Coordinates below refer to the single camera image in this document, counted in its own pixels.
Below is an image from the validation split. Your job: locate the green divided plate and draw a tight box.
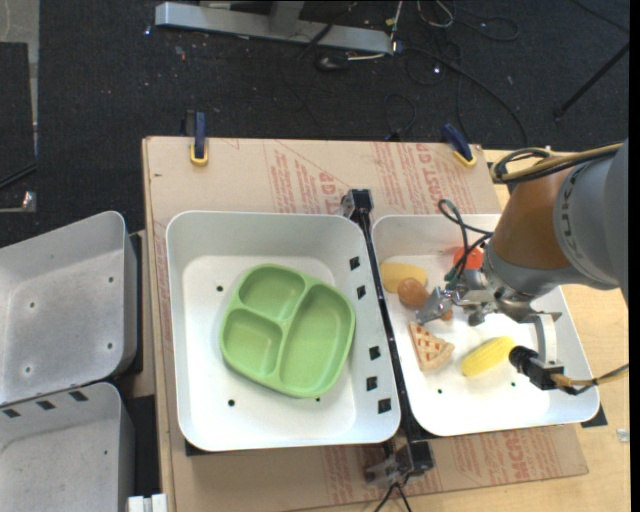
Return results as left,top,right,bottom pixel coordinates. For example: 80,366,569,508
218,263,358,400

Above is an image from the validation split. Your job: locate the thin black rod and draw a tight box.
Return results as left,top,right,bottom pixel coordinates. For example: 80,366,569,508
355,209,417,443

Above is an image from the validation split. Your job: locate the black block with thin wires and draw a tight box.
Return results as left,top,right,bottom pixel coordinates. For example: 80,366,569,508
363,439,436,490
341,188,374,219

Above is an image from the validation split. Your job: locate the brown cardboard board red print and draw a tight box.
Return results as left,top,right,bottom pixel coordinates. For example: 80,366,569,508
141,135,590,512

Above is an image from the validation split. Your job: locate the white plastic tray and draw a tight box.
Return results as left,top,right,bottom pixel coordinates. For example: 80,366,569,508
0,210,140,407
0,381,137,512
165,209,403,453
371,213,601,438

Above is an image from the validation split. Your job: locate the toy pie slice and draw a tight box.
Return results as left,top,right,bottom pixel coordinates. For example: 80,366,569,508
406,320,457,374

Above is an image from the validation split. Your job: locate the yellow toy corn cob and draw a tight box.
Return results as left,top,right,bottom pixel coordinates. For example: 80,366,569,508
459,335,517,379

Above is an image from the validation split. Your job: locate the orange-brown toy drumstick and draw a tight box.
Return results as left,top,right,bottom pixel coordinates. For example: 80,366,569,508
396,277,455,322

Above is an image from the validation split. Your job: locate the black cylinder on white bracket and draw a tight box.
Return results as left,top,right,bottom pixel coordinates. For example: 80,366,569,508
508,311,567,392

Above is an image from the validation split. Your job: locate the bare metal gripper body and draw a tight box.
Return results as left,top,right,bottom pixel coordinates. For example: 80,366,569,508
449,269,540,326

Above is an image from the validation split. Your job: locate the yellow toy potato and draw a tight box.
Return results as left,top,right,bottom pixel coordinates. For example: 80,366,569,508
379,261,430,295

